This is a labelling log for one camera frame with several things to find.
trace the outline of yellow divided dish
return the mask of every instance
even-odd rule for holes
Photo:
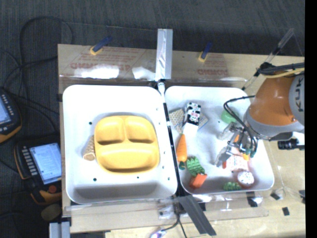
[[[112,116],[95,127],[95,152],[108,172],[146,172],[159,164],[159,144],[153,125],[139,116]]]

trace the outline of orange carrot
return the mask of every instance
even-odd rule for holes
[[[197,174],[196,177],[192,177],[189,186],[192,189],[200,188],[207,178],[207,174]]]
[[[186,145],[186,137],[185,134],[180,136],[177,148],[176,148],[176,156],[178,162],[186,162],[187,161],[187,145]]]

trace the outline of yellow cable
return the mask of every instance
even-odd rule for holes
[[[305,68],[296,69],[296,70],[288,71],[288,72],[277,74],[277,75],[263,75],[263,76],[266,78],[277,78],[277,77],[288,76],[288,75],[294,74],[296,72],[301,72],[301,71],[305,71]]]

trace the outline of white tray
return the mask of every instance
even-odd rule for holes
[[[145,86],[73,85],[63,94],[66,192],[79,204],[168,198],[177,179],[160,94]],[[148,172],[111,174],[82,155],[97,122],[112,115],[147,118],[157,133],[160,161]]]
[[[218,88],[218,87],[189,87],[171,86],[166,90],[165,99],[169,112],[183,109],[188,102],[200,104],[201,112],[209,121],[198,130],[195,137],[187,137],[188,157],[196,156],[207,176],[206,181],[199,189],[193,190],[189,187],[191,175],[187,170],[179,170],[182,186],[191,194],[218,194],[232,193],[223,190],[226,182],[234,181],[232,172],[222,167],[217,168],[213,163],[220,152],[226,146],[228,140],[218,140],[217,135],[221,133],[227,124],[221,120],[223,104],[229,99],[246,96],[246,93],[238,88]],[[246,109],[250,105],[250,100],[240,100],[229,104],[238,112],[240,118],[243,117]],[[179,133],[172,126],[174,145],[177,146]],[[267,152],[263,142],[260,140],[258,150],[250,160],[250,171],[255,177],[255,183],[248,190],[239,191],[259,191],[268,190],[274,184],[274,174],[271,168]]]

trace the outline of device screen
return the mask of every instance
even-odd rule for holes
[[[61,177],[61,156],[57,143],[30,148],[44,184],[57,181]]]
[[[5,105],[0,98],[0,124],[11,121],[8,111],[5,108]]]

